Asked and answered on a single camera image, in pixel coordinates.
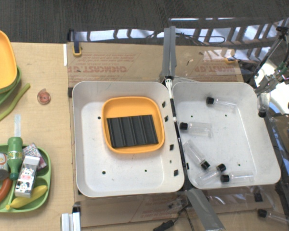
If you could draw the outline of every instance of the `green bottle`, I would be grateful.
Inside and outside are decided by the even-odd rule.
[[[10,179],[17,180],[23,163],[23,140],[20,137],[8,139],[8,166],[11,169]]]

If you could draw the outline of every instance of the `red sausage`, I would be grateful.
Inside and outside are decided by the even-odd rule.
[[[3,183],[2,186],[0,188],[0,203],[1,201],[6,197],[6,195],[9,193],[11,187],[12,187],[12,180],[10,180],[10,178],[6,178]]]

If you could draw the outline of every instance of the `dark gray carpet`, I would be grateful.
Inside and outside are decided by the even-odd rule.
[[[168,27],[171,17],[289,17],[289,0],[0,0],[0,30],[13,42],[65,43],[77,31]]]

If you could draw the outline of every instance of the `toy banana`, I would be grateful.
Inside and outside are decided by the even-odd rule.
[[[10,208],[23,207],[41,197],[44,193],[46,193],[47,189],[48,187],[46,185],[37,186],[32,190],[31,198],[17,197],[13,199],[10,205],[6,205],[5,208],[9,210]]]

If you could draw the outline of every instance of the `green bowl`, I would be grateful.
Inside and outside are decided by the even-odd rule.
[[[39,208],[47,199],[49,189],[50,189],[50,180],[51,180],[51,162],[48,154],[40,147],[38,147],[38,150],[40,154],[42,155],[43,159],[47,163],[47,166],[43,168],[42,170],[37,172],[37,177],[34,182],[34,187],[41,186],[41,185],[47,185],[48,189],[46,193],[41,196],[40,198],[34,200],[33,202],[21,207],[21,208],[11,208],[7,210],[5,208],[6,205],[9,205],[13,199],[15,198],[14,196],[14,189],[16,185],[16,180],[13,181],[12,187],[10,189],[10,192],[8,195],[5,197],[5,199],[0,203],[0,212],[11,212],[11,213],[20,213],[20,212],[27,212],[31,210],[35,210]],[[8,152],[8,145],[7,144],[0,144],[0,153],[6,153]]]
[[[9,89],[7,92],[1,93],[0,94],[0,105],[11,95],[11,93],[14,91],[14,89],[16,88],[17,84],[19,83],[21,79],[21,70],[20,68],[17,66],[17,76],[16,76],[16,81],[14,86]]]

